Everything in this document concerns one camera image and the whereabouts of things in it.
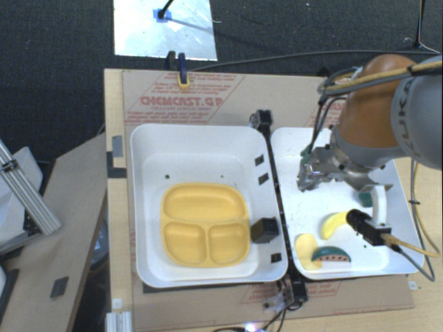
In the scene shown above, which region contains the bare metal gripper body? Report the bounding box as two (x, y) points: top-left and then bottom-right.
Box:
(305, 144), (374, 187)

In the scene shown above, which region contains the thin black rod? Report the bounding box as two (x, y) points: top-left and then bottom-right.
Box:
(262, 125), (302, 290)

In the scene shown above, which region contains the white plastic tray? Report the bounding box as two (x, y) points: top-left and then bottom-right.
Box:
(271, 126), (426, 282)
(129, 122), (289, 288)

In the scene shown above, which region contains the yellow banana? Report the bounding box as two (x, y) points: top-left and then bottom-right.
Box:
(320, 211), (351, 241)

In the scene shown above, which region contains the black box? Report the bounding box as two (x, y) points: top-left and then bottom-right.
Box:
(250, 216), (280, 245)

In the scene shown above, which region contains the yellow oval slice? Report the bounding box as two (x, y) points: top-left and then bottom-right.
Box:
(294, 233), (324, 271)

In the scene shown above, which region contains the green watermelon slice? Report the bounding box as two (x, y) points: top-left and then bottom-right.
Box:
(310, 246), (352, 264)

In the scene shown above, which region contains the yellow divided plate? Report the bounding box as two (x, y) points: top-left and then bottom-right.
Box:
(160, 182), (251, 269)

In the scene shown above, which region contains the brown cardboard board red print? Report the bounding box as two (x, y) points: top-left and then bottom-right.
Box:
(121, 69), (416, 326)

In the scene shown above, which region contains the black cylinder on white bracket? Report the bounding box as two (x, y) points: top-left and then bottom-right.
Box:
(347, 184), (394, 247)

